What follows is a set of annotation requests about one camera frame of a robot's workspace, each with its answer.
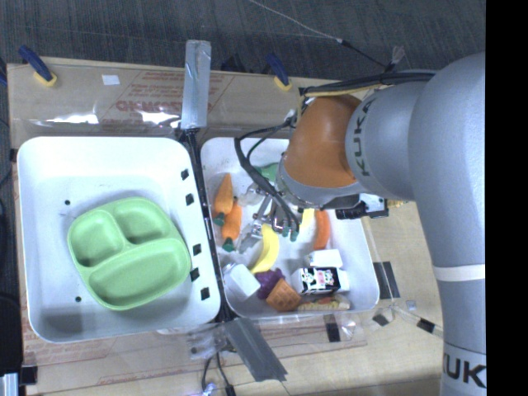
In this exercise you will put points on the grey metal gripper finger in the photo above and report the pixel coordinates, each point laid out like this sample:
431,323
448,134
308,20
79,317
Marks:
250,239

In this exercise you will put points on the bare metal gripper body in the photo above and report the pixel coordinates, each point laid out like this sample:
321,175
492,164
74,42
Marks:
267,208

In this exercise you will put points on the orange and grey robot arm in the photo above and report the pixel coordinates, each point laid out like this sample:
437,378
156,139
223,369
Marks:
412,147

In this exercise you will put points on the yellow banana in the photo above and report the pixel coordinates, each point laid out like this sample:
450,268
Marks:
269,250

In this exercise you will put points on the orange carrot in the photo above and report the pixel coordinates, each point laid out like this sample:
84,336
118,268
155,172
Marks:
224,194
232,223

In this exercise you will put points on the green toy vegetable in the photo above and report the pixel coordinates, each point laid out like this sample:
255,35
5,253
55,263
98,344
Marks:
270,171

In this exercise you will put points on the small yellow toy food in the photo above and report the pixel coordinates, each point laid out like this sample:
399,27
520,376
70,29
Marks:
307,217

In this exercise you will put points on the purple grapes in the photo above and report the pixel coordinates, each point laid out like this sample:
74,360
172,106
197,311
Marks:
268,283

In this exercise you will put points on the orange sausage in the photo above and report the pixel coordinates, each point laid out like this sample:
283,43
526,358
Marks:
322,229

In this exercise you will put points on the orange waffle cone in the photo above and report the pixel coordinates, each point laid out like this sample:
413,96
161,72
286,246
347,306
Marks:
284,296

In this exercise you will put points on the white carton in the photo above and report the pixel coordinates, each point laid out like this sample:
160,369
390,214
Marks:
326,258

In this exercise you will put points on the cow print milk carton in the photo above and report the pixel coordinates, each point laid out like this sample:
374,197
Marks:
319,281

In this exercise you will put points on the pizza slice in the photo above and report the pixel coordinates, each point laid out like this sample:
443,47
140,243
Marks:
326,303

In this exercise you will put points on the white plastic tray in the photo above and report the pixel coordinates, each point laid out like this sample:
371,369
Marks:
103,163
359,279

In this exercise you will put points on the green divided plate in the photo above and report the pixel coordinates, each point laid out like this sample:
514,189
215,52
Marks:
132,262

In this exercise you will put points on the brown cardboard board red print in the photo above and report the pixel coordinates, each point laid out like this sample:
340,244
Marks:
136,93

